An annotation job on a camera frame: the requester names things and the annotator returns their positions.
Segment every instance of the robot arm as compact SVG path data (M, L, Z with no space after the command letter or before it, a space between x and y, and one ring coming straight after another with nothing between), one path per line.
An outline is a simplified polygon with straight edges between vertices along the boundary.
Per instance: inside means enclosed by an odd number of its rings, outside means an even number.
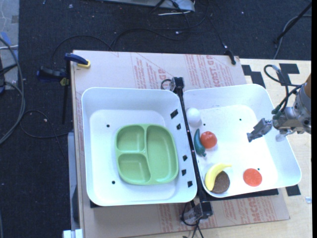
M277 141L281 141L287 135L295 132L298 134L304 132L312 133L311 78L312 75L310 74L307 81L299 88L292 107L285 107L281 111L273 110L272 113L275 115L273 115L272 120L261 119L254 126L254 130L251 133L247 133L249 142L267 134L272 127L280 132L276 137Z

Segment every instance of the yellow banana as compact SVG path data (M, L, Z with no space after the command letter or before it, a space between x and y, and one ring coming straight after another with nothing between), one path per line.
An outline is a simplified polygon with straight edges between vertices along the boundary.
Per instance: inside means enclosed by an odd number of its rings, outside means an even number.
M217 175L225 168L231 167L231 164L217 163L211 166L205 175L205 185L208 190L212 190Z

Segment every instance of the black hole in tray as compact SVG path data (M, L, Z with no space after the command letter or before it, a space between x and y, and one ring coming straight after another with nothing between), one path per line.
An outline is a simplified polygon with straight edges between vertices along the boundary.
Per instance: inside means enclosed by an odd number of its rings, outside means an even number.
M170 114L170 117L173 119L177 115L178 115L178 110L176 109Z

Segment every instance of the white tray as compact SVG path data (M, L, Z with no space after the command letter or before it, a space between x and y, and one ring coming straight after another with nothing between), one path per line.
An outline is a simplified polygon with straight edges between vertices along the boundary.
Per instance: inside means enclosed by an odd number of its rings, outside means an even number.
M175 110L178 115L171 118ZM90 88L82 95L82 112L87 193L95 204L179 203L196 196L193 159L176 94L151 89ZM115 134L122 126L135 123L163 125L172 133L179 163L179 172L173 181L133 185L120 178L115 158Z
M200 133L215 133L217 145L206 150L206 156L197 155L198 167L206 192L214 197L228 197L238 194L296 185L301 180L301 170L288 140L277 142L276 129L265 136L248 142L247 132L262 118L271 119L274 108L267 91L256 84L188 90L184 93L186 108L201 112L202 122L190 126L194 136ZM229 189L216 194L205 186L208 168L218 162L232 164L225 172L230 178ZM243 172L247 168L260 171L263 181L257 187L247 185Z

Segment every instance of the table surface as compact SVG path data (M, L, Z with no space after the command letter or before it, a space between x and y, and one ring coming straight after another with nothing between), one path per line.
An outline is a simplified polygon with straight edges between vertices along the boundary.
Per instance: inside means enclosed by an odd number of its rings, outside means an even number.
M240 59L241 64L247 64L250 66L253 72L260 72L266 90L268 91L271 100L274 105L284 98L285 90L280 84L269 79L263 72L263 67L266 64L279 65L281 63L296 64L299 69L299 74L289 74L289 78L293 84L304 83L311 73L311 61L298 61L298 60L263 60L263 59ZM79 143L78 143L78 131L77 125L80 122L77 119L76 112L76 82L74 79L74 67L72 66L71 73L71 87L72 87L72 101L73 101L73 115L74 115L74 137L75 137L75 154L76 154L76 165L80 166L79 156ZM252 83L251 76L245 76L247 83ZM289 100L288 106L292 105L292 99ZM289 211L290 219L286 221L274 221L266 223L257 223L249 225L239 225L231 227L221 227L212 229L203 229L202 233L206 238L226 238L234 237L245 238L245 237L288 237L288 238L310 238L313 237L312 228L312 204L308 201L312 197L312 162L311 162L311 146L312 138L310 134L304 133L301 135L292 134L288 136L290 145L294 151L298 164L302 171L302 179L298 184L301 194L288 196L286 189L282 189L282 194ZM82 178L85 176L85 171L81 168L77 168L77 186L78 186L78 200L79 200L79 217L80 217L80 228L85 230L86 225L94 225L93 228L98 229L101 223L95 221L91 214L87 214L87 210L83 207L82 197ZM191 237L192 231L184 231L177 233L165 233L147 235L142 237L147 238L179 238L179 237Z

